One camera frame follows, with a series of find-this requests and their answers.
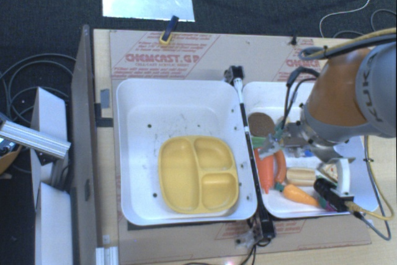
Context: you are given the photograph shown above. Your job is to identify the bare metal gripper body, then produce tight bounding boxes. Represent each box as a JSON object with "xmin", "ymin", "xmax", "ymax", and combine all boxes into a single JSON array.
[{"xmin": 280, "ymin": 122, "xmax": 342, "ymax": 163}]

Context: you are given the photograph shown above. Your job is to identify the orange sausage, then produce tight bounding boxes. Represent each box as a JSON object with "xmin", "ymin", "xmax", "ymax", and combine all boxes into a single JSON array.
[{"xmin": 274, "ymin": 148, "xmax": 287, "ymax": 186}]

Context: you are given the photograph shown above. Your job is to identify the clear plastic bottle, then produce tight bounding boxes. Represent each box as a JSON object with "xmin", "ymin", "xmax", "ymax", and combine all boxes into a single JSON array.
[{"xmin": 284, "ymin": 147, "xmax": 321, "ymax": 166}]

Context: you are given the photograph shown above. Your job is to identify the large orange carrot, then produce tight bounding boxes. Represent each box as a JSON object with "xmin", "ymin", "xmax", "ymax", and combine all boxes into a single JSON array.
[{"xmin": 251, "ymin": 136, "xmax": 275, "ymax": 195}]

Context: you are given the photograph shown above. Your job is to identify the brown round biscuit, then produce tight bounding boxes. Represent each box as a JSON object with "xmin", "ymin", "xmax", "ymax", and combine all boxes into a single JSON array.
[{"xmin": 248, "ymin": 112, "xmax": 277, "ymax": 138}]

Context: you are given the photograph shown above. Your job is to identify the thin black and white rod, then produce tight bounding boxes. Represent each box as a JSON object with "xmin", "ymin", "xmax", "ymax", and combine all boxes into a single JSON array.
[{"xmin": 234, "ymin": 77, "xmax": 265, "ymax": 222}]

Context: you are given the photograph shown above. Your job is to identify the pale bread bun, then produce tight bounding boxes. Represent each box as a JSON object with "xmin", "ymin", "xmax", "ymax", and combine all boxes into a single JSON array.
[{"xmin": 285, "ymin": 166, "xmax": 318, "ymax": 187}]

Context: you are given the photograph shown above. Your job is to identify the pizza slice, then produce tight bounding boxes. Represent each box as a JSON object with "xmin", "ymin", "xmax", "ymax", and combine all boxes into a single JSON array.
[{"xmin": 315, "ymin": 163, "xmax": 339, "ymax": 181}]

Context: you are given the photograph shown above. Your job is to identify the small orange carrot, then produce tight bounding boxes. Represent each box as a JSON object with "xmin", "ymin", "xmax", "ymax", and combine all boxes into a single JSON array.
[{"xmin": 274, "ymin": 182, "xmax": 321, "ymax": 208}]

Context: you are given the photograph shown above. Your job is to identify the purple grapes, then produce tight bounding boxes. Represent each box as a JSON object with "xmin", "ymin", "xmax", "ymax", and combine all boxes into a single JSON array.
[{"xmin": 318, "ymin": 197, "xmax": 336, "ymax": 213}]

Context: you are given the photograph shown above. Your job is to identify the white plastic tray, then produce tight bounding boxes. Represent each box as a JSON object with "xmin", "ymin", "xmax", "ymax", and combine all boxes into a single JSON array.
[
  {"xmin": 116, "ymin": 78, "xmax": 258, "ymax": 227},
  {"xmin": 241, "ymin": 81, "xmax": 381, "ymax": 220}
]

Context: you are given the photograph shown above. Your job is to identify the yellow divided plate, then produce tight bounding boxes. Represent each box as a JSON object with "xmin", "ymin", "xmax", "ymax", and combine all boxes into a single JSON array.
[{"xmin": 158, "ymin": 135, "xmax": 240, "ymax": 215}]

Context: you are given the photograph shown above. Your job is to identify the brown cardboard board red print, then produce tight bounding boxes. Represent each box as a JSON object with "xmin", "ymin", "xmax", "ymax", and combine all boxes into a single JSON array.
[{"xmin": 110, "ymin": 30, "xmax": 373, "ymax": 265}]

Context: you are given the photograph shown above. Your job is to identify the black cylinder on white bracket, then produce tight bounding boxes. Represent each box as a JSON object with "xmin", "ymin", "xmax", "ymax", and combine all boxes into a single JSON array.
[{"xmin": 313, "ymin": 158, "xmax": 356, "ymax": 213}]

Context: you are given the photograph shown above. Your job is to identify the black block with thin wires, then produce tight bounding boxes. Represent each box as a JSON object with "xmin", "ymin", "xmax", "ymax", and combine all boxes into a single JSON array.
[
  {"xmin": 259, "ymin": 210, "xmax": 277, "ymax": 240},
  {"xmin": 224, "ymin": 65, "xmax": 246, "ymax": 83}
]

